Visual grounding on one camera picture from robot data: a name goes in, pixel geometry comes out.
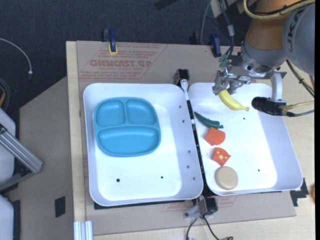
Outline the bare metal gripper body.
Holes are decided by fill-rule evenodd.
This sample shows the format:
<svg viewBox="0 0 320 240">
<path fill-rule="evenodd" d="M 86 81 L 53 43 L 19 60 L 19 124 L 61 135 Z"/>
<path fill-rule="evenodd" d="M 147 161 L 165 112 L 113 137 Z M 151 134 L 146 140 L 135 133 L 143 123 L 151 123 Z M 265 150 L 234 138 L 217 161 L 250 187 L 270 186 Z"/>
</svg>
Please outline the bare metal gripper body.
<svg viewBox="0 0 320 240">
<path fill-rule="evenodd" d="M 223 77 L 249 84 L 253 79 L 268 79 L 268 74 L 274 69 L 272 66 L 261 65 L 251 57 L 232 55 L 224 66 Z"/>
</svg>

